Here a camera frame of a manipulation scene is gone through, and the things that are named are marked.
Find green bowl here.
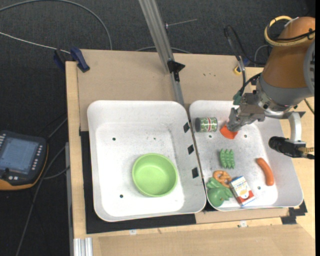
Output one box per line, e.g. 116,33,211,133
131,152,179,198

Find green leafy vegetable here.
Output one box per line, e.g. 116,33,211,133
205,176,234,200

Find orange carrot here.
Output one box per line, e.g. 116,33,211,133
219,124,239,140

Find green and white can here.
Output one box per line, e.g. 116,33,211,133
194,116,219,133

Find white plastic tray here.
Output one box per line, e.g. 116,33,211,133
188,99,305,212
86,99,207,223

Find white and red carton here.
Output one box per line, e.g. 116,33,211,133
228,175,257,207

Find green pea pods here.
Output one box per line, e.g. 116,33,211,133
218,148,236,170

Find black cylinder on white bracket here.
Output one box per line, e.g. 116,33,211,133
264,109,308,159

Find brown pretzel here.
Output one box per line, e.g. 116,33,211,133
212,170,233,189

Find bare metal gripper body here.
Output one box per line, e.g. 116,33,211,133
230,92,288,125

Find orange sausage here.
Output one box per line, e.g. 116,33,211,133
256,157,275,187

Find brown cardboard board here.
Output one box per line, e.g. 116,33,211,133
76,48,292,225

